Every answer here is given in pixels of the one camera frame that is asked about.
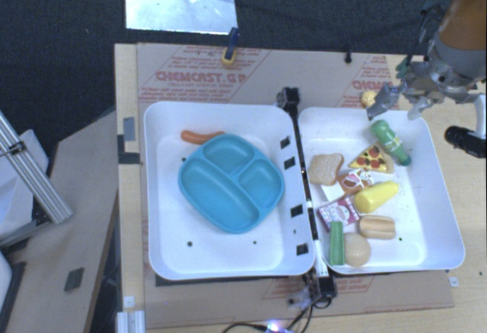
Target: toy pizza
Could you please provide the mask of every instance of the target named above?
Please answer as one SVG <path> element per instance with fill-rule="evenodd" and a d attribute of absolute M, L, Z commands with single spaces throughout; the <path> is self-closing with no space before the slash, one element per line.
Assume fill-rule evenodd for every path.
<path fill-rule="evenodd" d="M 377 171 L 382 173 L 393 173 L 394 162 L 379 145 L 378 142 L 362 151 L 349 164 L 350 168 L 363 168 L 364 170 Z"/>

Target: green bottle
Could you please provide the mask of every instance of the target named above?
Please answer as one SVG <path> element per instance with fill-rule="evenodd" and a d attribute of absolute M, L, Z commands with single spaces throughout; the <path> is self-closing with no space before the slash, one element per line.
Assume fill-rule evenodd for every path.
<path fill-rule="evenodd" d="M 372 134 L 376 136 L 384 150 L 394 157 L 402 166 L 408 166 L 411 163 L 411 157 L 404 151 L 403 143 L 397 137 L 396 133 L 389 127 L 383 119 L 376 121 L 371 127 Z"/>

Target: toy food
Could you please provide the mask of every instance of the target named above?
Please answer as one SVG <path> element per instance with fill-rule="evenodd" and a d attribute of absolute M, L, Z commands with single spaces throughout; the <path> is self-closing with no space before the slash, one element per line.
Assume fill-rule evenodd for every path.
<path fill-rule="evenodd" d="M 337 183 L 333 186 L 321 186 L 321 189 L 326 195 L 328 201 L 335 201 L 345 195 L 355 194 L 362 189 L 366 189 L 374 184 L 372 175 L 362 168 L 351 171 L 350 173 L 343 173 L 337 178 Z"/>
<path fill-rule="evenodd" d="M 318 215 L 327 232 L 329 232 L 333 221 L 341 222 L 345 227 L 360 219 L 350 198 L 344 198 L 322 206 L 318 209 Z"/>
<path fill-rule="evenodd" d="M 408 166 L 411 163 L 411 157 L 404 151 L 403 143 L 397 137 L 396 133 L 389 127 L 383 119 L 374 122 L 371 131 L 376 136 L 384 150 L 394 157 L 402 166 Z"/>
<path fill-rule="evenodd" d="M 355 208 L 362 213 L 371 213 L 391 199 L 398 191 L 399 184 L 392 180 L 378 183 L 355 195 Z"/>
<path fill-rule="evenodd" d="M 223 135 L 224 132 L 215 132 L 215 133 L 210 133 L 209 135 L 201 135 L 199 133 L 191 132 L 190 130 L 183 130 L 181 132 L 181 139 L 183 141 L 190 142 L 191 144 L 204 144 L 209 140 L 210 138 L 214 138 L 217 135 Z"/>
<path fill-rule="evenodd" d="M 366 215 L 360 219 L 358 229 L 368 239 L 393 239 L 396 236 L 394 219 L 383 215 Z"/>
<path fill-rule="evenodd" d="M 308 179 L 311 183 L 331 186 L 336 183 L 336 176 L 342 165 L 341 154 L 318 154 L 311 160 Z"/>
<path fill-rule="evenodd" d="M 331 265 L 345 264 L 345 246 L 343 243 L 343 224 L 333 221 L 329 235 L 329 263 Z"/>
<path fill-rule="evenodd" d="M 393 173 L 394 162 L 386 152 L 382 151 L 378 142 L 362 151 L 350 164 L 350 168 L 363 168 L 365 170 L 382 173 Z"/>
<path fill-rule="evenodd" d="M 364 91 L 362 94 L 362 97 L 360 101 L 365 107 L 370 107 L 375 103 L 375 96 L 377 93 L 375 91 L 369 90 L 369 91 Z"/>
<path fill-rule="evenodd" d="M 360 267 L 371 258 L 371 244 L 358 233 L 345 233 L 343 235 L 345 246 L 345 263 L 352 267 Z"/>

